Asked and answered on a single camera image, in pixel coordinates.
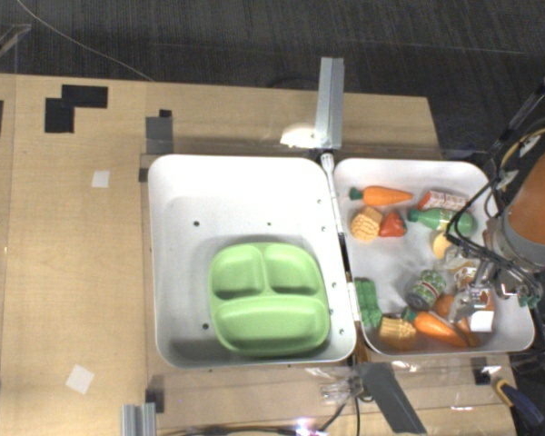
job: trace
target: can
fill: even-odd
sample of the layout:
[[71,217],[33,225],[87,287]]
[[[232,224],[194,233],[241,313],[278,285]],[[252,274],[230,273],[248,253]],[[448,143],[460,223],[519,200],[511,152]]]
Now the can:
[[445,288],[444,278],[434,270],[424,270],[406,292],[406,302],[414,310],[429,310]]

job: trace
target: wooden countertop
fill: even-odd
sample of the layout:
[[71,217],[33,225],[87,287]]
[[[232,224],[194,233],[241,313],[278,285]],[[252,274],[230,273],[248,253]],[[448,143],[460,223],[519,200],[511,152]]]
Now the wooden countertop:
[[[76,108],[74,134],[46,134],[45,99],[60,98],[62,84],[107,86],[108,106]],[[145,118],[171,110],[176,142],[233,144],[242,136],[252,145],[277,144],[284,127],[312,121],[316,93],[0,74],[0,100],[0,436],[119,434],[121,406],[143,403],[150,379],[138,182]],[[424,98],[347,94],[343,134],[358,145],[430,153],[438,147]],[[92,187],[95,171],[110,172],[107,188]],[[508,360],[493,360],[512,379]],[[453,363],[455,374],[466,375],[455,376],[461,384],[454,387],[430,388],[429,395],[441,392],[439,399],[420,404],[424,391],[409,390],[424,424],[445,434],[514,434],[509,410],[491,389],[471,383],[467,362]],[[86,394],[65,385],[77,364],[94,373]],[[216,378],[227,383],[226,405],[208,384],[214,377],[168,376],[183,396],[199,399],[179,410],[185,419],[173,409],[176,420],[249,421],[234,403],[246,390],[232,382],[243,376],[230,373]],[[294,396],[313,401],[312,416],[331,415],[332,407],[311,396],[312,381],[303,382]],[[258,394],[258,387],[250,392]],[[461,401],[465,392],[472,392],[470,409],[453,409],[448,399]],[[362,412],[362,434],[390,434],[375,404]],[[332,434],[354,434],[351,413],[346,409]],[[268,420],[282,417],[270,414]],[[160,428],[172,420],[173,414],[158,415]]]

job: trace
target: green plate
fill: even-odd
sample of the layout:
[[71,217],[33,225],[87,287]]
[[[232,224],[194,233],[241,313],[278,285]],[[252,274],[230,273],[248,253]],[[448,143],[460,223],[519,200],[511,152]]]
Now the green plate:
[[246,243],[210,265],[210,309],[220,343],[252,357],[319,347],[329,334],[329,306],[319,266],[286,243]]

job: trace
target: orange carrot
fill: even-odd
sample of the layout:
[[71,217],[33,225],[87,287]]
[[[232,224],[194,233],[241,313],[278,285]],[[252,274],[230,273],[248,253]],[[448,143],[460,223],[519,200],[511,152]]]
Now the orange carrot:
[[456,323],[456,327],[464,334],[464,337],[466,338],[466,342],[469,344],[469,347],[477,347],[481,343],[479,336],[471,331],[471,327],[466,321],[465,316],[463,316],[461,320]]
[[434,310],[442,318],[448,318],[448,314],[451,311],[451,305],[454,302],[454,296],[452,294],[441,295],[436,303],[434,303]]
[[466,341],[462,339],[460,334],[454,328],[439,318],[436,318],[431,313],[415,312],[412,309],[406,308],[401,314],[401,317],[404,320],[411,322],[416,330],[433,339],[446,342],[454,347],[468,347]]
[[[441,317],[447,318],[448,314],[451,311],[451,305],[453,301],[454,296],[452,294],[443,294],[434,304],[434,310]],[[471,331],[469,323],[466,321],[466,317],[462,317],[461,320],[456,323],[456,327],[464,334],[464,337],[466,338],[466,342],[469,344],[469,347],[476,347],[481,343],[479,337]]]
[[395,189],[388,189],[387,187],[381,187],[379,185],[372,185],[363,189],[363,192],[352,187],[349,196],[352,200],[359,200],[362,198],[366,205],[381,206],[393,205],[394,203],[410,200],[413,197],[413,194],[397,191]]

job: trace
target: white paper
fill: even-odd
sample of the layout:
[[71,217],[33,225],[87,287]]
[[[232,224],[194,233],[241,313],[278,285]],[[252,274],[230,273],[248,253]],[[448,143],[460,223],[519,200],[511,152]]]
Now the white paper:
[[88,371],[81,365],[75,365],[73,370],[71,371],[71,374],[66,380],[66,385],[72,390],[85,395],[87,394],[87,391],[89,391],[89,386],[91,386],[93,378],[93,372]]
[[109,176],[111,176],[110,171],[95,171],[93,174],[93,181],[91,182],[91,187],[100,187],[100,188],[109,187]]

